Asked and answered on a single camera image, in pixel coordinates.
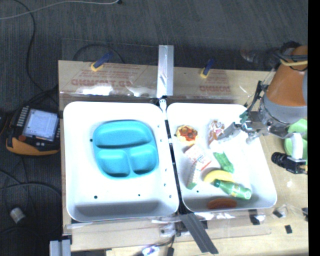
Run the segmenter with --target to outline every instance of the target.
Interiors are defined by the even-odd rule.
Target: soda bottle
[[[235,198],[249,200],[252,195],[252,191],[249,188],[246,188],[240,184],[231,181],[215,179],[213,185],[217,188],[221,188],[228,195],[233,196]]]

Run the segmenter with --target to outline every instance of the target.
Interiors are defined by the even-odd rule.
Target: yellow banana
[[[225,170],[212,170],[204,176],[203,181],[212,183],[214,180],[221,180],[225,182],[235,182],[232,174]]]

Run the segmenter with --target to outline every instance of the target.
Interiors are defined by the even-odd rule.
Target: blue clamp
[[[112,58],[113,53],[110,51],[103,55],[100,59],[98,59],[96,62],[91,64],[91,70],[94,72],[97,72],[98,70],[102,69],[104,66],[104,63],[109,62],[109,60]]]
[[[215,60],[213,58],[209,59],[209,61],[205,65],[205,67],[201,70],[200,76],[202,78],[207,78],[208,77],[209,71],[210,71],[212,65],[214,64],[214,62],[215,62]]]

